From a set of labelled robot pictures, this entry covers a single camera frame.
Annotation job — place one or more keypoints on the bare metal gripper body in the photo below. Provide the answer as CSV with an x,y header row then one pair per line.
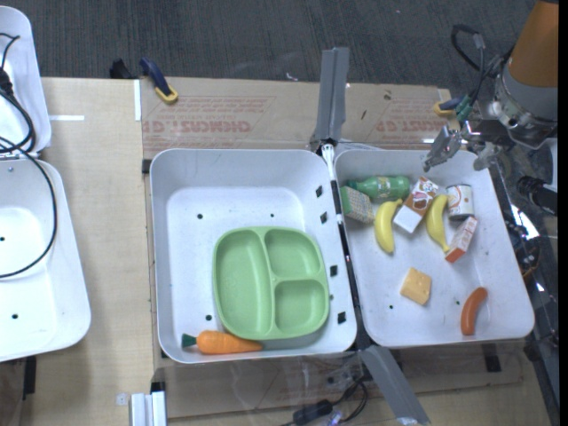
x,y
497,132

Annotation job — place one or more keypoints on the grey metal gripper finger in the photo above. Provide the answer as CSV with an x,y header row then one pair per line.
x,y
444,147
487,157

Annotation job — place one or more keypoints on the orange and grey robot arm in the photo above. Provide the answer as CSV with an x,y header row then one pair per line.
x,y
537,47

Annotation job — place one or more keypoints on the white and orange can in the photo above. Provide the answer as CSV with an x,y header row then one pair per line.
x,y
460,201

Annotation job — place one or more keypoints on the white and brown carton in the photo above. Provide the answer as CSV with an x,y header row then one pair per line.
x,y
415,209

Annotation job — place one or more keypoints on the green bottle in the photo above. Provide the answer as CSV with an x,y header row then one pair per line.
x,y
384,186

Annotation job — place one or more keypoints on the yellow banana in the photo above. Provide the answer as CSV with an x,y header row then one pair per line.
x,y
436,224
384,231

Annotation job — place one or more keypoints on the orange and white carton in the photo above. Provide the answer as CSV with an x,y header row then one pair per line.
x,y
462,239

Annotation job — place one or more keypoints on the green and yellow carton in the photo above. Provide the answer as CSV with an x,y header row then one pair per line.
x,y
357,204

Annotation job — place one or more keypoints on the yellow cheese wedge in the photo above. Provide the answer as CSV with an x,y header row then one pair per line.
x,y
415,286

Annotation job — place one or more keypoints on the orange sausage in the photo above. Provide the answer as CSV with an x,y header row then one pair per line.
x,y
471,313

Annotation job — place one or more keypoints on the white plastic tray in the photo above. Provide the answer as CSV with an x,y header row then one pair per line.
x,y
191,246
22,87
35,300
426,322

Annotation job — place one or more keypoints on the brown cardboard board red print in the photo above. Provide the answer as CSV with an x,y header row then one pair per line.
x,y
231,118

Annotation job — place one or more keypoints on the green divided plate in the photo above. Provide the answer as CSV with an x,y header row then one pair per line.
x,y
242,282

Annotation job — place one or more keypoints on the orange carrot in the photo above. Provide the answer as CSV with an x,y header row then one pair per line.
x,y
222,343

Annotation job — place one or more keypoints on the black cylinder on white bracket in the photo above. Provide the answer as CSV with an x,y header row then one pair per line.
x,y
539,193

